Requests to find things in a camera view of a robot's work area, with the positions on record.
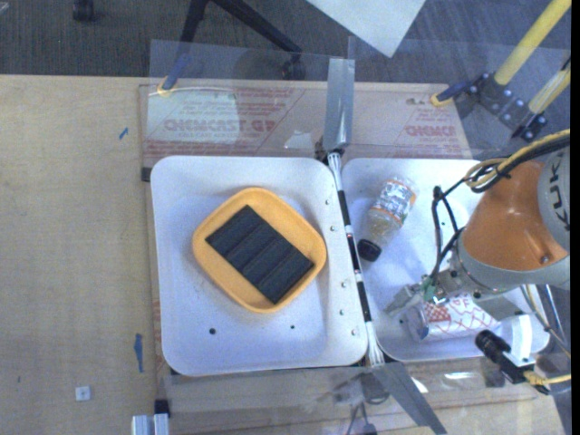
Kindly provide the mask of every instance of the blue mark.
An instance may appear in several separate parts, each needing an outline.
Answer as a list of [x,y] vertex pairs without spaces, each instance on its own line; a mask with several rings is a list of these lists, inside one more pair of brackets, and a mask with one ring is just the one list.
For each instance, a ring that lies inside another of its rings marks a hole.
[[139,363],[139,372],[143,372],[143,335],[140,333],[135,334],[135,344],[133,345],[133,350],[137,355],[137,363]]

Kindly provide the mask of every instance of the water bottle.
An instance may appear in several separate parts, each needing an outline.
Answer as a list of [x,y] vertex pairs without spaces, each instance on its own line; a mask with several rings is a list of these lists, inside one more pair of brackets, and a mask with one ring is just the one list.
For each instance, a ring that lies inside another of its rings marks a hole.
[[417,185],[408,178],[389,176],[364,220],[363,238],[357,245],[359,256],[376,261],[382,249],[402,227],[417,199]]

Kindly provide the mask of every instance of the bottle label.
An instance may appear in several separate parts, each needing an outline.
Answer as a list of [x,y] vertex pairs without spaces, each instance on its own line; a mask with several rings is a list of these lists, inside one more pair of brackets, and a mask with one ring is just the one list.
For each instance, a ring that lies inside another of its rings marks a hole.
[[388,179],[372,208],[390,214],[402,226],[416,198],[409,187],[398,180]]

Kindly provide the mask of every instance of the small white square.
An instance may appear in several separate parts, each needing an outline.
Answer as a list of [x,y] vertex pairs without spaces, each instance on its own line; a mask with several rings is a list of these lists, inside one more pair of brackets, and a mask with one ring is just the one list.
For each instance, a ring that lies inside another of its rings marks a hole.
[[91,399],[91,387],[76,387],[74,394],[77,401],[88,401]]

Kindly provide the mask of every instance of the yellow pole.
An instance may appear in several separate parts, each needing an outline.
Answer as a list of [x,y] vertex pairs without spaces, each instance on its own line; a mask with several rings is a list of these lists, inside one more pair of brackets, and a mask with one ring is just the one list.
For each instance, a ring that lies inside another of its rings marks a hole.
[[552,79],[529,101],[527,105],[534,114],[543,112],[547,106],[553,102],[562,91],[570,85],[572,76],[572,64],[569,63],[566,68],[558,71]]
[[511,55],[494,74],[494,80],[499,85],[508,85],[509,81],[519,71],[556,23],[564,16],[572,5],[572,0],[552,0],[527,31]]

